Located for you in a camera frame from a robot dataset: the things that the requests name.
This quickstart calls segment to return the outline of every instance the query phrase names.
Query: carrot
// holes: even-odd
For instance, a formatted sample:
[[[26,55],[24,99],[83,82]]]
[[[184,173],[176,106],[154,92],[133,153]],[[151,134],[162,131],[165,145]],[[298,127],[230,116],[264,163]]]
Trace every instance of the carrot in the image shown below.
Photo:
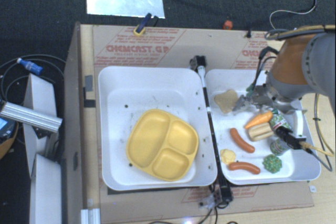
[[[245,126],[245,129],[249,129],[252,126],[261,124],[261,123],[265,123],[265,122],[269,122],[273,117],[273,113],[272,111],[267,111],[263,114],[258,114],[256,115],[252,120],[250,120]]]

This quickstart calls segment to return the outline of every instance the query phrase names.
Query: hot dog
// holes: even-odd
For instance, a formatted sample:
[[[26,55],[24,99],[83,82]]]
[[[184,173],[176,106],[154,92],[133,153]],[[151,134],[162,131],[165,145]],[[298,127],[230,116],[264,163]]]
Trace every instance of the hot dog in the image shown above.
[[[236,128],[230,129],[230,134],[233,138],[233,140],[237,143],[238,146],[240,146],[243,150],[245,150],[248,153],[253,153],[254,150],[256,150],[253,146],[246,143],[239,135]]]
[[[260,174],[260,168],[253,165],[252,163],[245,163],[245,162],[230,163],[228,165],[228,168],[229,170],[239,170],[239,169],[246,170],[255,175]]]

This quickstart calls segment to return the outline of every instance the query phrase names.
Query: white cable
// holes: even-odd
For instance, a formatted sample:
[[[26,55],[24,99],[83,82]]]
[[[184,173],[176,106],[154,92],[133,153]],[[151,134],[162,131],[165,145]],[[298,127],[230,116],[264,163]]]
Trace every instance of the white cable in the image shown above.
[[[272,13],[270,14],[270,16],[269,16],[269,22],[270,22],[272,28],[273,28],[273,29],[276,29],[275,26],[274,26],[273,23],[272,23],[272,16],[273,16],[273,14],[275,14],[275,13],[277,13],[277,12],[287,12],[287,13],[293,13],[293,14],[298,14],[298,15],[306,15],[306,14],[312,12],[312,11],[316,8],[316,5],[317,5],[317,0],[314,0],[314,5],[313,5],[312,8],[311,8],[309,11],[307,11],[307,12],[293,12],[293,11],[291,11],[291,10],[286,10],[286,9],[276,10],[275,12],[272,12]]]

